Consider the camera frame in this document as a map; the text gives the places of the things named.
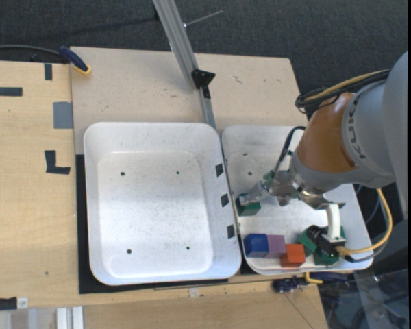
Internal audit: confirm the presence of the pale wood board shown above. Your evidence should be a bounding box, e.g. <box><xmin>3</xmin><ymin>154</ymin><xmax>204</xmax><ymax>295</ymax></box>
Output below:
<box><xmin>70</xmin><ymin>46</ymin><xmax>321</xmax><ymax>296</ymax></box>

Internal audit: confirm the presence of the purple cube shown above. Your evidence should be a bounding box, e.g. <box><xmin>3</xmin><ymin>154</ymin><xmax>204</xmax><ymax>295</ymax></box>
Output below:
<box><xmin>263</xmin><ymin>234</ymin><xmax>288</xmax><ymax>260</ymax></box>

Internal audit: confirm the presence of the white plastic tray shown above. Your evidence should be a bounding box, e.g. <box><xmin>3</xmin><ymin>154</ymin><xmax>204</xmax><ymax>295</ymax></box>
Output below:
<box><xmin>221</xmin><ymin>125</ymin><xmax>375</xmax><ymax>276</ymax></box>
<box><xmin>83</xmin><ymin>121</ymin><xmax>242</xmax><ymax>287</ymax></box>

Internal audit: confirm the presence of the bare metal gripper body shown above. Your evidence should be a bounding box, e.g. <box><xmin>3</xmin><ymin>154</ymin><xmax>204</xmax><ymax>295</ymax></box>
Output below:
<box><xmin>264</xmin><ymin>169</ymin><xmax>325</xmax><ymax>208</ymax></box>

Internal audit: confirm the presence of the blue cube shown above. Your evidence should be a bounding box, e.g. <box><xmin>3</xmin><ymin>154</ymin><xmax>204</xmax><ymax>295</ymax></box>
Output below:
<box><xmin>242</xmin><ymin>233</ymin><xmax>270</xmax><ymax>258</ymax></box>

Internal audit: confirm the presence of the orange cube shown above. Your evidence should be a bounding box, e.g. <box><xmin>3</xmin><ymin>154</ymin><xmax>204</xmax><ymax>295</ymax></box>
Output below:
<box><xmin>279</xmin><ymin>243</ymin><xmax>307</xmax><ymax>268</ymax></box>

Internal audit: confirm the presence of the black cylinder on white bracket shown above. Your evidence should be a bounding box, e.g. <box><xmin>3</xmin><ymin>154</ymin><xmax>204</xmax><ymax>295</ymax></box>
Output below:
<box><xmin>307</xmin><ymin>202</ymin><xmax>347</xmax><ymax>258</ymax></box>

